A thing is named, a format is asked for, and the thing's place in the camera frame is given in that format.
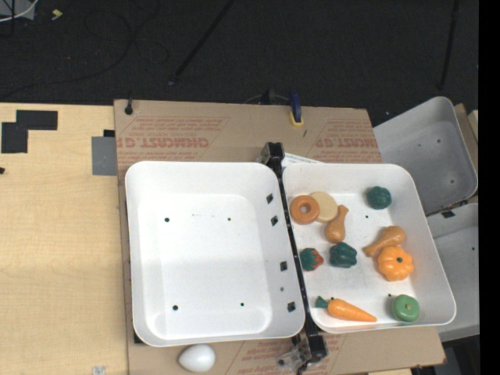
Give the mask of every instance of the light wood surface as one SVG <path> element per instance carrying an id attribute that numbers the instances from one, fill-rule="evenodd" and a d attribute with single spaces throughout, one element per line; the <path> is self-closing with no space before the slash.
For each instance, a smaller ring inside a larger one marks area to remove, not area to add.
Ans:
<path id="1" fill-rule="evenodd" d="M 56 109 L 59 126 L 0 153 L 0 373 L 126 374 L 117 179 L 91 167 L 113 108 L 2 103 L 0 122 L 17 109 Z"/>

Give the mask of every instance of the white cable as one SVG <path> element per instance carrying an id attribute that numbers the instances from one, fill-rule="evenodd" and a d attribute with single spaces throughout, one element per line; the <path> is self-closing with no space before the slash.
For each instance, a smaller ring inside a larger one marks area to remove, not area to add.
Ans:
<path id="1" fill-rule="evenodd" d="M 31 3 L 31 5 L 25 9 L 23 12 L 20 12 L 19 14 L 16 14 L 14 16 L 14 18 L 19 18 L 20 16 L 23 16 L 25 14 L 27 14 L 29 11 L 31 11 L 35 6 L 36 4 L 38 3 L 39 0 L 33 0 L 33 2 Z M 7 18 L 2 18 L 0 20 L 0 22 L 7 22 L 7 21 L 12 21 L 13 17 L 12 16 L 8 16 Z"/>

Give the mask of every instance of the beige round toy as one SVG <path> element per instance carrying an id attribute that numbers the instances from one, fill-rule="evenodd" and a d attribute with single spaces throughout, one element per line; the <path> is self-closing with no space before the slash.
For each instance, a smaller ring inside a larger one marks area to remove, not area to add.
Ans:
<path id="1" fill-rule="evenodd" d="M 337 202 L 331 195 L 324 191 L 315 191 L 311 194 L 311 197 L 318 202 L 318 205 L 320 205 L 320 214 L 316 218 L 316 221 L 328 223 L 337 216 Z"/>

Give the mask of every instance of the black hole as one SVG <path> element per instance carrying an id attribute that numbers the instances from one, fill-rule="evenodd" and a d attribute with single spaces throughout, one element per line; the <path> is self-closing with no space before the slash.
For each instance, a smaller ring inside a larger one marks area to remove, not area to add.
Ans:
<path id="1" fill-rule="evenodd" d="M 444 218 L 451 218 L 452 216 L 455 216 L 456 214 L 453 211 L 443 211 L 441 215 Z"/>

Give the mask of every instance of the cardboard sheet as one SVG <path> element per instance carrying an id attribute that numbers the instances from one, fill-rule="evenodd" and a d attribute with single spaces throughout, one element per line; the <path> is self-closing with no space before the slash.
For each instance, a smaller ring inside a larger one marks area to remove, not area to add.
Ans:
<path id="1" fill-rule="evenodd" d="M 281 142 L 286 153 L 325 163 L 380 163 L 373 128 L 364 109 L 302 107 L 304 125 L 293 127 L 290 108 L 203 102 L 116 100 L 116 147 L 125 284 L 127 343 L 131 375 L 189 374 L 177 363 L 185 347 L 153 348 L 134 341 L 130 298 L 130 250 L 123 179 L 142 160 L 255 161 L 265 143 Z M 433 327 L 325 334 L 329 355 L 311 375 L 365 373 L 443 363 L 445 353 Z M 216 365 L 208 374 L 281 375 L 276 357 L 290 339 L 212 344 Z"/>

